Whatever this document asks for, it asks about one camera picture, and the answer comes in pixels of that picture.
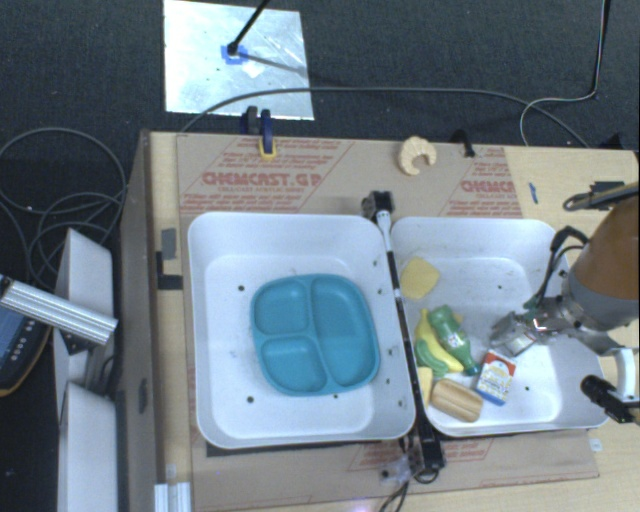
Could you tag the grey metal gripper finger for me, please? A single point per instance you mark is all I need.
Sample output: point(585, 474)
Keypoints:
point(507, 327)
point(522, 345)

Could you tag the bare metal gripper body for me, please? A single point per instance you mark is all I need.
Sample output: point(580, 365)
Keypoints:
point(550, 320)

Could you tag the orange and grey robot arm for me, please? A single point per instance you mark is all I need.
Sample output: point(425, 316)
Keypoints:
point(610, 250)

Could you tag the red white blue carton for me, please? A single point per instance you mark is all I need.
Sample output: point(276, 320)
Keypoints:
point(496, 377)

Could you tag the white plastic tray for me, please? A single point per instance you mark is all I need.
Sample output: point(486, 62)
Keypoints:
point(500, 280)
point(225, 350)

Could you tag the green plastic bottle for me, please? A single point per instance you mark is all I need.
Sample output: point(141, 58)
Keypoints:
point(450, 335)

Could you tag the yellow banana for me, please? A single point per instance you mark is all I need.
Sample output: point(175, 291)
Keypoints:
point(431, 340)

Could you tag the green toy vegetable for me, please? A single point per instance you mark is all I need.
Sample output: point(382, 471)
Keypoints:
point(427, 357)

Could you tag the tan toy bread bun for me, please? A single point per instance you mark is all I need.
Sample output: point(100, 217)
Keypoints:
point(456, 400)

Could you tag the small yellow toy wedge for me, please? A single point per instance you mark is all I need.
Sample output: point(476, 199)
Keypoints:
point(425, 382)

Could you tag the yellow toy cheese slice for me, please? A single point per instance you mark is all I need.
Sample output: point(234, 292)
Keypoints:
point(419, 277)

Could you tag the thin black and white rod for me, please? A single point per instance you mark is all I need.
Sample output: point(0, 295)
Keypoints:
point(395, 280)

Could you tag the blue divided plate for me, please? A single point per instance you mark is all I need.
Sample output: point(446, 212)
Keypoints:
point(315, 335)

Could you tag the tan toy croissant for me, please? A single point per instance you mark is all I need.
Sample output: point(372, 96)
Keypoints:
point(414, 155)

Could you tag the brown cardboard board red print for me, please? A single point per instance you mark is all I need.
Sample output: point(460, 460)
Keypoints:
point(350, 170)

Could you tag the black cylinder on white bracket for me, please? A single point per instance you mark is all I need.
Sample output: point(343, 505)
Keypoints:
point(602, 392)

